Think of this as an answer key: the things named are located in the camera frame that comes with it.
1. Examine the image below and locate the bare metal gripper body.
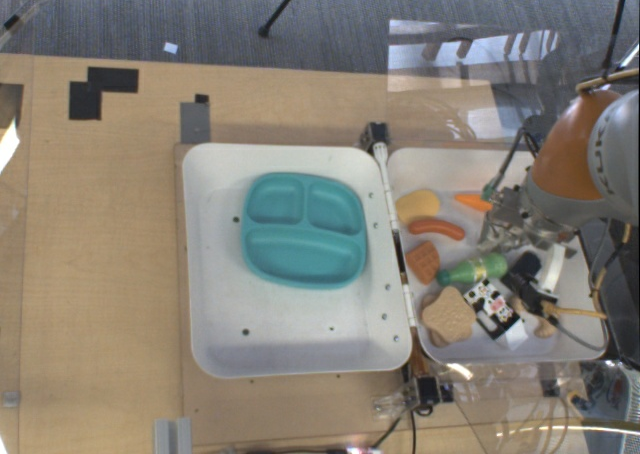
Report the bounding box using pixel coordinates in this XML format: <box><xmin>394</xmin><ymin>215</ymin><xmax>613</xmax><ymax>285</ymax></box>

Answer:
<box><xmin>489</xmin><ymin>185</ymin><xmax>574</xmax><ymax>249</ymax></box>

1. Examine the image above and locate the orange toy carrot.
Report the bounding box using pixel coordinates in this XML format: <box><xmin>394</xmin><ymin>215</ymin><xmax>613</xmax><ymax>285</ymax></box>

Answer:
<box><xmin>453</xmin><ymin>192</ymin><xmax>494</xmax><ymax>214</ymax></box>

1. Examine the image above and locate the green toy bottle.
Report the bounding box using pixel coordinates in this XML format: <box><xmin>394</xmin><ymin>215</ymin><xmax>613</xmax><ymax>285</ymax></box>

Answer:
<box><xmin>435</xmin><ymin>252</ymin><xmax>510</xmax><ymax>288</ymax></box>

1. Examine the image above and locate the orange-red toy sausage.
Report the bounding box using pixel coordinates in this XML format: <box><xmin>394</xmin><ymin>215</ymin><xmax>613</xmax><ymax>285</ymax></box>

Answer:
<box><xmin>407</xmin><ymin>217</ymin><xmax>467</xmax><ymax>243</ymax></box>

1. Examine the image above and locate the cow print carton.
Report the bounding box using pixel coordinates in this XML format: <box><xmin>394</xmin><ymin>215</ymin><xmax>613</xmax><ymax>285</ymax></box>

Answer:
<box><xmin>461</xmin><ymin>278</ymin><xmax>529</xmax><ymax>352</ymax></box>

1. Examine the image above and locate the orange toy waffle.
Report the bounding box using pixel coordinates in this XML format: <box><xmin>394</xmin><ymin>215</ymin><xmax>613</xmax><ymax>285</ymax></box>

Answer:
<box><xmin>404</xmin><ymin>240</ymin><xmax>442</xmax><ymax>287</ymax></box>

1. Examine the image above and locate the yellow toy potato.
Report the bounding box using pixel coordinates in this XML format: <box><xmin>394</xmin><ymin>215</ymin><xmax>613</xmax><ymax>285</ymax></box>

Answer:
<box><xmin>395</xmin><ymin>188</ymin><xmax>442</xmax><ymax>226</ymax></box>

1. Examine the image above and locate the white plastic tray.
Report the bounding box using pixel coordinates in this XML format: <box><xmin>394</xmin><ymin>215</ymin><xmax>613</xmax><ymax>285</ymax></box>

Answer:
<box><xmin>387</xmin><ymin>146</ymin><xmax>611</xmax><ymax>365</ymax></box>
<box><xmin>181</xmin><ymin>142</ymin><xmax>414</xmax><ymax>380</ymax></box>

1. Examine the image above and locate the tan bone-shaped biscuit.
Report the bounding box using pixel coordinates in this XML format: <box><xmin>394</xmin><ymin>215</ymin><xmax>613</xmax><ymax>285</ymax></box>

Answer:
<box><xmin>512</xmin><ymin>294</ymin><xmax>559</xmax><ymax>340</ymax></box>

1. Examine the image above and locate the tan toy bread slice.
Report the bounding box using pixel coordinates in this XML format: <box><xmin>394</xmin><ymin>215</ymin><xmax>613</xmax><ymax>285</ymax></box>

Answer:
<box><xmin>419</xmin><ymin>285</ymin><xmax>477</xmax><ymax>349</ymax></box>

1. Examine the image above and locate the thin black and white rod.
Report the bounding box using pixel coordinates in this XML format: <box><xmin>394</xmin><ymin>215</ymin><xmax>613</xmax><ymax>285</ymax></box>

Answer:
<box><xmin>372</xmin><ymin>141</ymin><xmax>419</xmax><ymax>328</ymax></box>

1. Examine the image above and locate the teal divided plate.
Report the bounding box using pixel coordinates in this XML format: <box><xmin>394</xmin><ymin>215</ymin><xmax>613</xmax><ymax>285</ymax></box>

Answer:
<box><xmin>240</xmin><ymin>171</ymin><xmax>369</xmax><ymax>292</ymax></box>

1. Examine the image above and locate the black cylinder on white bracket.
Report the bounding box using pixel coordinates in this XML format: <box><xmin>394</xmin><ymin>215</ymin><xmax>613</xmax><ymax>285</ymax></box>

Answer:
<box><xmin>499</xmin><ymin>240</ymin><xmax>570</xmax><ymax>318</ymax></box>

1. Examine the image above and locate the black block with wires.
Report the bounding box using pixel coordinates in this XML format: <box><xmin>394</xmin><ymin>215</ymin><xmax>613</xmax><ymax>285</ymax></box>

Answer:
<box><xmin>361</xmin><ymin>121</ymin><xmax>391</xmax><ymax>149</ymax></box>
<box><xmin>413</xmin><ymin>374</ymin><xmax>442</xmax><ymax>416</ymax></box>

